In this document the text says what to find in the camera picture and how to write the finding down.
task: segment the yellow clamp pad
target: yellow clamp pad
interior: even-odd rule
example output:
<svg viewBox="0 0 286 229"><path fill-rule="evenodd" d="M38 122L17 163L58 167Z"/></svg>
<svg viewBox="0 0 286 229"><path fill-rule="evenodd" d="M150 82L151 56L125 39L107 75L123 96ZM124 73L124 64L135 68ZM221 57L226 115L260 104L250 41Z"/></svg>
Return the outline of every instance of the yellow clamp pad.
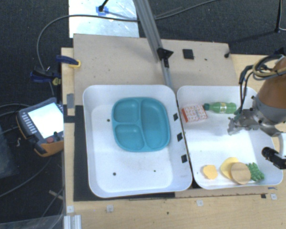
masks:
<svg viewBox="0 0 286 229"><path fill-rule="evenodd" d="M75 69L76 69L76 68L80 68L80 66L81 66L81 64L82 64L81 61L79 61L79 60L76 60L76 61L78 62L78 65L69 64L68 66L71 67L71 68L75 68Z"/></svg>

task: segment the blue divided plate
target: blue divided plate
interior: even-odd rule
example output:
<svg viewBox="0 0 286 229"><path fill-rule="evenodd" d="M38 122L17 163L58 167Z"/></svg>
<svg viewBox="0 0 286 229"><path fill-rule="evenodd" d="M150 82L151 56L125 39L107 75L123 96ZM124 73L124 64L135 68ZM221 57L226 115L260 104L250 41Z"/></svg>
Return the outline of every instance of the blue divided plate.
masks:
<svg viewBox="0 0 286 229"><path fill-rule="evenodd" d="M153 98L124 98L112 108L116 143L127 151L149 152L165 148L170 141L166 109Z"/></svg>

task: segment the brown round object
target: brown round object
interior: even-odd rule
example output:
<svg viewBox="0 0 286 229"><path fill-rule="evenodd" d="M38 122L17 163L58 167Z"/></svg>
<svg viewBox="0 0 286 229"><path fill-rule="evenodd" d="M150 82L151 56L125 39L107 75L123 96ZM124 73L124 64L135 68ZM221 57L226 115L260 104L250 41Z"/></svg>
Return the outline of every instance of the brown round object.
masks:
<svg viewBox="0 0 286 229"><path fill-rule="evenodd" d="M247 184L251 179L249 168L244 164L237 162L231 167L231 176L238 184Z"/></svg>

